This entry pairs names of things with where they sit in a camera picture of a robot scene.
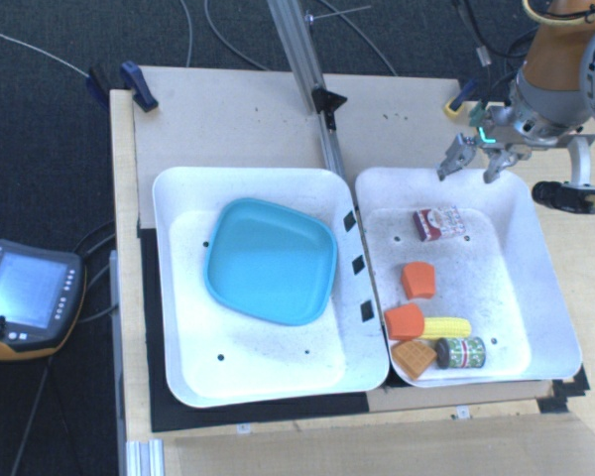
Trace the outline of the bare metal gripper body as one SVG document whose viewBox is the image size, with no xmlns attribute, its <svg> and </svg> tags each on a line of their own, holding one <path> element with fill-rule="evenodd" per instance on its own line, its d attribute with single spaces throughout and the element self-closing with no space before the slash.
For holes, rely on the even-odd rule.
<svg viewBox="0 0 595 476">
<path fill-rule="evenodd" d="M 478 147 L 486 153 L 526 153 L 567 145 L 583 125 L 579 106 L 561 106 L 538 112 L 525 104 L 478 106 Z"/>
</svg>

